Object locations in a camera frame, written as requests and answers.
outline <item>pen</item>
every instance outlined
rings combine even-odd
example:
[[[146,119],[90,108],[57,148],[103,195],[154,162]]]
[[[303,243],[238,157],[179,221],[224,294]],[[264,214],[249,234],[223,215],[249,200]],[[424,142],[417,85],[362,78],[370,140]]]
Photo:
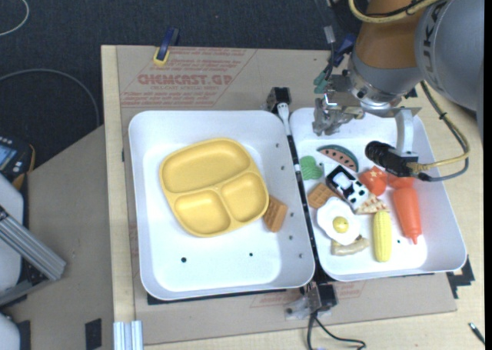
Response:
[[[473,322],[469,322],[468,325],[470,326],[471,330],[474,332],[474,334],[481,340],[481,342],[485,345],[485,338],[482,336],[480,331],[478,330],[477,326]]]

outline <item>toy fried egg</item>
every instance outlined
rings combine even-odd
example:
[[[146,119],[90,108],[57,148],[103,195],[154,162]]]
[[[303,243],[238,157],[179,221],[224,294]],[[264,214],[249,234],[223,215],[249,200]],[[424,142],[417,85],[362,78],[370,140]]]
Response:
[[[361,234],[361,223],[351,207],[337,197],[329,198],[317,210],[317,223],[331,239],[343,246],[351,244]]]

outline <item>corn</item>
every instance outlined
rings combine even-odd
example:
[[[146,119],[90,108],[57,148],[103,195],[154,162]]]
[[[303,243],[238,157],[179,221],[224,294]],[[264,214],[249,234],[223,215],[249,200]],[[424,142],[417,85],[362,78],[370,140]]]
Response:
[[[373,247],[376,260],[386,262],[391,257],[391,218],[386,211],[376,212],[373,220]]]

